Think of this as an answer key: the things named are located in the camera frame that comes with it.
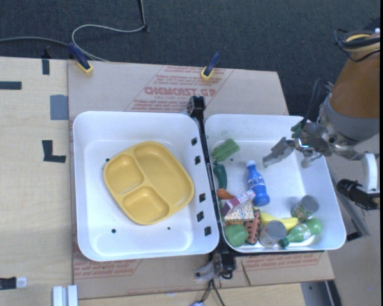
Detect yellow banana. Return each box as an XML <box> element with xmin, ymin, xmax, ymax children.
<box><xmin>259</xmin><ymin>211</ymin><xmax>299</xmax><ymax>233</ymax></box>

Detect white and purple carton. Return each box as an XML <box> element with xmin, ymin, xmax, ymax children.
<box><xmin>220</xmin><ymin>189</ymin><xmax>257</xmax><ymax>217</ymax></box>

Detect green bottle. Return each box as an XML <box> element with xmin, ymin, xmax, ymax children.
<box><xmin>278</xmin><ymin>217</ymin><xmax>324</xmax><ymax>249</ymax></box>

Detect green pear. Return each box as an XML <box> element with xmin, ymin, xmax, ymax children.
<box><xmin>223</xmin><ymin>223</ymin><xmax>250</xmax><ymax>248</ymax></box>

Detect brown cardboard board red print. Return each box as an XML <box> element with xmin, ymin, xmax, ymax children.
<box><xmin>66</xmin><ymin>59</ymin><xmax>336</xmax><ymax>300</ymax></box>

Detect watermelon slice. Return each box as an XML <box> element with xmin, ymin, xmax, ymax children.
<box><xmin>243</xmin><ymin>209</ymin><xmax>262</xmax><ymax>246</ymax></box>

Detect black cylinder on white bracket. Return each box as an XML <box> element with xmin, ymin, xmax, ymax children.
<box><xmin>336</xmin><ymin>151</ymin><xmax>380</xmax><ymax>211</ymax></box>

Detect thin black and white rod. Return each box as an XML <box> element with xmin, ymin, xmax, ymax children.
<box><xmin>195</xmin><ymin>113</ymin><xmax>227</xmax><ymax>255</ymax></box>

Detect silver can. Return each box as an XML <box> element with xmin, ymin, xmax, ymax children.
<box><xmin>258</xmin><ymin>219</ymin><xmax>288</xmax><ymax>248</ymax></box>

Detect yellow divided plate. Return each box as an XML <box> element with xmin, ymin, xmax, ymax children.
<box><xmin>102</xmin><ymin>140</ymin><xmax>196</xmax><ymax>226</ymax></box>

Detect white plastic tray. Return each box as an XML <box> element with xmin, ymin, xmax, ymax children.
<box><xmin>72</xmin><ymin>110</ymin><xmax>220</xmax><ymax>263</ymax></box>
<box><xmin>204</xmin><ymin>113</ymin><xmax>347</xmax><ymax>254</ymax></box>

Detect green pea pods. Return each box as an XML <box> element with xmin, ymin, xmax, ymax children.
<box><xmin>210</xmin><ymin>138</ymin><xmax>241</xmax><ymax>163</ymax></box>

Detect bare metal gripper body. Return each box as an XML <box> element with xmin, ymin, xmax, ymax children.
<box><xmin>292</xmin><ymin>113</ymin><xmax>371</xmax><ymax>159</ymax></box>

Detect blue bottle white cap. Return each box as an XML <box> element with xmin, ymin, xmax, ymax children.
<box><xmin>245</xmin><ymin>159</ymin><xmax>271</xmax><ymax>207</ymax></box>

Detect green pepper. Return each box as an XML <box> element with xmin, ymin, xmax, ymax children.
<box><xmin>213</xmin><ymin>161</ymin><xmax>229</xmax><ymax>191</ymax></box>

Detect orange carrot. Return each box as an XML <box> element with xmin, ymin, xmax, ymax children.
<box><xmin>216</xmin><ymin>188</ymin><xmax>236</xmax><ymax>201</ymax></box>

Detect black block with thin wires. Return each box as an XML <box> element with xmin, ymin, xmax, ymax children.
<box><xmin>209</xmin><ymin>251</ymin><xmax>237</xmax><ymax>279</ymax></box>
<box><xmin>186</xmin><ymin>95</ymin><xmax>207</xmax><ymax>118</ymax></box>

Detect yellow patterned carton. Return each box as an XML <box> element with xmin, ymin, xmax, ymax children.
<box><xmin>223</xmin><ymin>201</ymin><xmax>255</xmax><ymax>226</ymax></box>

